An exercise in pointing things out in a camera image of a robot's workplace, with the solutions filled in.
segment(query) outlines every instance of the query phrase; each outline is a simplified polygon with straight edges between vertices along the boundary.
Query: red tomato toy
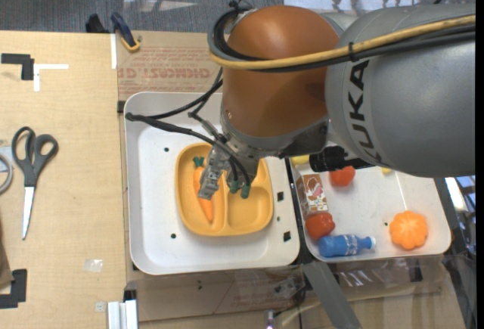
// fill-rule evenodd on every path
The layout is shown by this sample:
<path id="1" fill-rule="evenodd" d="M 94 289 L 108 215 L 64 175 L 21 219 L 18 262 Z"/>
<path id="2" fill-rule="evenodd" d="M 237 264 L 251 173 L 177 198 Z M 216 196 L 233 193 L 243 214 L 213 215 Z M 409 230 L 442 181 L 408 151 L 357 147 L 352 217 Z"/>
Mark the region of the red tomato toy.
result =
<path id="1" fill-rule="evenodd" d="M 356 170 L 352 166 L 330 172 L 330 183 L 337 187 L 347 187 L 355 178 Z"/>
<path id="2" fill-rule="evenodd" d="M 330 234 L 336 225 L 329 212 L 316 213 L 306 219 L 306 230 L 315 241 Z"/>

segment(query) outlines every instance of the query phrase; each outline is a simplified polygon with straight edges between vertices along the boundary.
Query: scissor blade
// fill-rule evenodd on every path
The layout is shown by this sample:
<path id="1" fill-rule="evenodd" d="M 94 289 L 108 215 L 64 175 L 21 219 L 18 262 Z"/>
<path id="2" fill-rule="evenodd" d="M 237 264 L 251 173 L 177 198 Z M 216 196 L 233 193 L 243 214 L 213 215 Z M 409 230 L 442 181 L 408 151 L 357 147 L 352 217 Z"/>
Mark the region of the scissor blade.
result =
<path id="1" fill-rule="evenodd" d="M 25 239 L 27 236 L 27 230 L 29 229 L 34 191 L 35 187 L 25 187 L 25 199 L 23 201 L 22 239 Z"/>

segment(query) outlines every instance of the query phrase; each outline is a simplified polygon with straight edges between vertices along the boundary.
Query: white tray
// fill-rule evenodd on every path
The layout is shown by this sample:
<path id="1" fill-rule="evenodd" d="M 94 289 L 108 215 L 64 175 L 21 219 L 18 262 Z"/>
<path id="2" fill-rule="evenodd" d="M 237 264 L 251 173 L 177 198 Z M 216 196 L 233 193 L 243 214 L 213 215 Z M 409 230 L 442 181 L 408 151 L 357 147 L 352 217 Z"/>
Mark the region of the white tray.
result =
<path id="1" fill-rule="evenodd" d="M 293 166 L 300 174 L 314 173 L 309 164 Z M 437 255 L 451 244 L 451 231 L 445 217 L 439 193 L 432 178 L 414 177 L 391 171 L 383 174 L 380 167 L 357 169 L 355 178 L 346 188 L 333 187 L 329 172 L 319 173 L 327 198 L 329 212 L 336 228 L 330 235 L 356 234 L 373 236 L 377 243 L 372 250 L 362 250 L 355 256 L 325 258 L 318 244 L 304 228 L 306 245 L 311 254 L 323 262 L 352 262 L 405 256 Z M 405 250 L 390 239 L 389 224 L 396 213 L 412 210 L 427 219 L 429 234 L 422 247 Z"/>
<path id="2" fill-rule="evenodd" d="M 154 115 L 186 105 L 198 93 L 140 92 L 131 96 L 125 113 Z M 200 116 L 219 127 L 221 94 L 214 94 Z M 163 119 L 204 135 L 187 112 Z M 291 264 L 299 253 L 299 236 L 283 160 L 267 158 L 273 196 L 272 220 L 261 231 L 226 237 L 207 237 L 185 227 L 175 197 L 178 153 L 200 139 L 164 132 L 125 120 L 129 199 L 129 240 L 134 264 L 150 275 L 277 267 Z M 284 200 L 277 201 L 278 192 Z M 291 239 L 284 240 L 289 233 Z"/>

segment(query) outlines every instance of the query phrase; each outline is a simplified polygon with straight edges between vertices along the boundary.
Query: blue bottle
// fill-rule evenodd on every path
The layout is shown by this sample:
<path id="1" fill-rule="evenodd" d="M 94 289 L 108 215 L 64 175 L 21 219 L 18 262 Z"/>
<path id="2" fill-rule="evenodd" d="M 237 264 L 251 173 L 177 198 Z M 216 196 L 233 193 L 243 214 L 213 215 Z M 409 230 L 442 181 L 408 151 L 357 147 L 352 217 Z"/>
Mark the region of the blue bottle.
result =
<path id="1" fill-rule="evenodd" d="M 356 255 L 362 249 L 375 247 L 374 237 L 358 237 L 354 234 L 337 236 L 323 236 L 318 241 L 318 249 L 321 256 L 331 258 L 332 256 Z"/>

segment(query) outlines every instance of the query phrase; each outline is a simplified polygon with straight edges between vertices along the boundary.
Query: yellow cable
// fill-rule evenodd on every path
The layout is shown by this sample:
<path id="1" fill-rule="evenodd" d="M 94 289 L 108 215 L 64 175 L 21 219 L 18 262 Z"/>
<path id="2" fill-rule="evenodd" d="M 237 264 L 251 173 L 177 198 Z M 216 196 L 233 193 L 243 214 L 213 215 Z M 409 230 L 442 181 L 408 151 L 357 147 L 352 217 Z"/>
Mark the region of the yellow cable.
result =
<path id="1" fill-rule="evenodd" d="M 439 30 L 453 28 L 455 26 L 463 26 L 471 23 L 476 23 L 475 14 L 441 20 L 435 23 L 426 23 L 424 25 L 414 26 L 412 28 L 398 30 L 396 32 L 388 33 L 386 35 L 378 36 L 373 39 L 353 44 L 353 53 L 357 54 L 359 52 L 377 48 L 382 45 L 388 45 L 394 42 L 398 42 L 400 40 L 410 39 L 411 37 L 420 36 L 426 33 L 437 32 Z M 211 51 L 209 52 L 210 58 L 218 65 L 227 68 L 235 68 L 237 70 L 246 70 L 248 68 L 250 68 L 251 70 L 267 70 L 269 68 L 291 67 L 301 64 L 314 63 L 317 61 L 326 61 L 334 59 L 335 57 L 342 57 L 347 55 L 349 55 L 349 48 L 342 47 L 332 49 L 330 51 L 317 52 L 314 54 L 305 54 L 303 56 L 286 57 L 284 59 L 261 61 L 230 61 L 217 56 Z"/>

